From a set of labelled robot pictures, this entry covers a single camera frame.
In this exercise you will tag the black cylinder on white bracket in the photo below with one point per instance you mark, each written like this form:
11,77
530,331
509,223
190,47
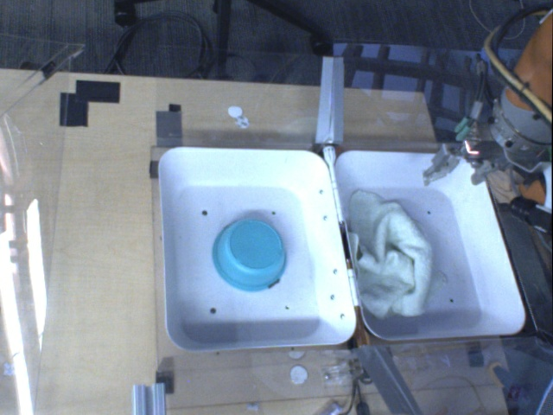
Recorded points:
526,210

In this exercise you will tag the blue bowl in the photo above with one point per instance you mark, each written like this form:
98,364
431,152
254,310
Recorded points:
250,253

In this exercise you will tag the white plastic tray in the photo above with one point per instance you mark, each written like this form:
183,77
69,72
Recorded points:
475,231
242,171

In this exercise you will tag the white towel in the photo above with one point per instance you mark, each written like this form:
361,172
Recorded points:
395,257

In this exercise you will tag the black office chair base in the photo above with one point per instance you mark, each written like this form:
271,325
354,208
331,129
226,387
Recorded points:
224,11

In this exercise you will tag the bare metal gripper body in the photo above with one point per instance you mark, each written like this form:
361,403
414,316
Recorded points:
497,151

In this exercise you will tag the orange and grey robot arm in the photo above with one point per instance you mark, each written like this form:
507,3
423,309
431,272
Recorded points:
533,65

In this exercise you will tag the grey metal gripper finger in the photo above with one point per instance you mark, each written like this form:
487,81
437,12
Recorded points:
480,173
438,166

